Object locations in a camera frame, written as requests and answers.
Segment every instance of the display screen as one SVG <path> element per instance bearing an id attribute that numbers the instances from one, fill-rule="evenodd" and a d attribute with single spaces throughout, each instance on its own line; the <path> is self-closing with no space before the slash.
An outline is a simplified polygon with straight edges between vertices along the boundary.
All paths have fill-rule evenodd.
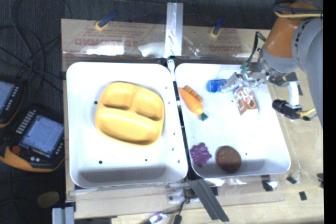
<path id="1" fill-rule="evenodd" d="M 32 148 L 51 157 L 64 134 L 64 126 L 44 116 L 37 115 L 19 145 Z"/>
<path id="2" fill-rule="evenodd" d="M 0 80 L 0 113 L 6 107 L 8 98 L 14 89 L 14 84 Z"/>

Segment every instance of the brown round object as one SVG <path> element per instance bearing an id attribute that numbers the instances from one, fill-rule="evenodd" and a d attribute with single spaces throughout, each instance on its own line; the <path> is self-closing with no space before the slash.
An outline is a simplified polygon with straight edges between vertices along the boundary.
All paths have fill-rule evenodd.
<path id="1" fill-rule="evenodd" d="M 238 171 L 242 164 L 240 154 L 230 146 L 222 146 L 216 154 L 216 163 L 227 173 Z"/>

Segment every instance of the white tray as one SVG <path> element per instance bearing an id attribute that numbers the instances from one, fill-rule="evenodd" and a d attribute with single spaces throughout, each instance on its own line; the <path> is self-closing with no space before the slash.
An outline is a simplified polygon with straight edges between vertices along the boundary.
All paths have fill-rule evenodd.
<path id="1" fill-rule="evenodd" d="M 98 132 L 96 104 L 104 88 L 124 81 L 147 87 L 164 102 L 159 140 L 149 146 L 118 143 Z M 67 71 L 70 176 L 83 188 L 183 179 L 188 165 L 171 74 L 147 63 L 78 62 Z"/>
<path id="2" fill-rule="evenodd" d="M 247 111 L 242 116 L 232 92 L 206 90 L 208 80 L 228 79 L 234 72 L 240 72 L 239 66 L 182 63 L 175 69 L 178 87 L 193 88 L 204 99 L 204 113 L 209 117 L 200 120 L 181 98 L 189 150 L 203 142 L 212 155 L 202 167 L 193 163 L 193 169 L 204 178 L 285 173 L 290 167 L 290 156 L 267 86 L 253 90 L 258 111 Z M 234 174 L 224 172 L 215 162 L 217 149 L 224 145 L 235 148 L 242 158 L 241 167 Z"/>

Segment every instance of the toy carrot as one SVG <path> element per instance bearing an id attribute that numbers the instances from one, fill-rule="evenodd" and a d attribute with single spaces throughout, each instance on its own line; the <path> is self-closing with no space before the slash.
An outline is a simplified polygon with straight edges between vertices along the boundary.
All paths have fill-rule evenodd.
<path id="1" fill-rule="evenodd" d="M 180 94 L 182 95 L 185 103 L 189 107 L 189 109 L 193 113 L 195 113 L 197 115 L 201 115 L 202 121 L 206 120 L 208 118 L 208 116 L 203 113 L 202 104 L 196 98 L 194 98 L 190 93 L 185 91 L 184 89 L 179 88 L 178 90 L 179 90 Z"/>

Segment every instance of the orange carrot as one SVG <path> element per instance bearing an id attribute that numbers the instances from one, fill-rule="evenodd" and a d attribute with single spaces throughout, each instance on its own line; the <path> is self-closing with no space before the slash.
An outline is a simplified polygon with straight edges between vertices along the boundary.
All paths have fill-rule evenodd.
<path id="1" fill-rule="evenodd" d="M 196 98 L 182 88 L 178 89 L 189 109 L 197 115 L 203 113 L 203 106 Z"/>

